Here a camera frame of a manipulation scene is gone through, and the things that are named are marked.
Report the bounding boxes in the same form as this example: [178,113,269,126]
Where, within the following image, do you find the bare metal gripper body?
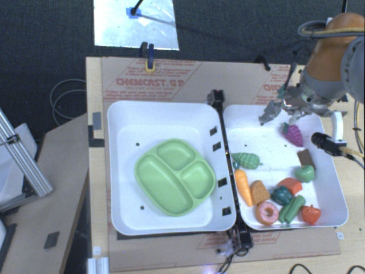
[281,84,334,117]

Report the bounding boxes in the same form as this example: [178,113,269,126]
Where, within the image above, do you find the purple grapes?
[282,122,305,148]

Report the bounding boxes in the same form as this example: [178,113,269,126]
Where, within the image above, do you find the brown chocolate piece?
[296,148,315,167]

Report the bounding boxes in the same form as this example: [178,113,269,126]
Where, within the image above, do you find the white plastic tray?
[222,104,350,231]
[107,100,238,236]

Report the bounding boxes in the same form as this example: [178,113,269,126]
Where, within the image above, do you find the green bumpy toy vegetable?
[230,152,263,171]

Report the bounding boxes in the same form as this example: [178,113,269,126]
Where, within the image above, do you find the light green apple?
[294,164,317,183]

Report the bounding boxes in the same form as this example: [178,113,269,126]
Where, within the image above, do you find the thin black rod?
[216,103,244,233]

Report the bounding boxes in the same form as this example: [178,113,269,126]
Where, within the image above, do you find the orange red block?
[275,177,303,196]

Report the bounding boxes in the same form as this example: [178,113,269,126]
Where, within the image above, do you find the orange carrot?
[233,164,254,208]

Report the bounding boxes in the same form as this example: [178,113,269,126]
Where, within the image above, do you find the dark green pepper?
[270,185,295,206]

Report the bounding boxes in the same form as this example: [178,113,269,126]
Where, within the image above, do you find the tan waffle piece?
[249,179,271,206]

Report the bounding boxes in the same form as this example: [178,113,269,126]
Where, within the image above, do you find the green celery stalk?
[277,194,307,225]

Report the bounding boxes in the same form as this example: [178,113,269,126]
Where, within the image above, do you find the red orange tomato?
[301,204,322,225]

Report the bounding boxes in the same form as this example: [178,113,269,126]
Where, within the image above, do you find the brown cardboard board red print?
[101,56,342,265]

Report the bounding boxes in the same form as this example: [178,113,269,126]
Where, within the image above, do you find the pink frosted doughnut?
[254,200,280,226]

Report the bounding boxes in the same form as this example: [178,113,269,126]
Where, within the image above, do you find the green divided plate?
[133,138,217,217]

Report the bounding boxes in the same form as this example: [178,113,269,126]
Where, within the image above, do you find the black cylinder on white bracket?
[310,110,348,157]

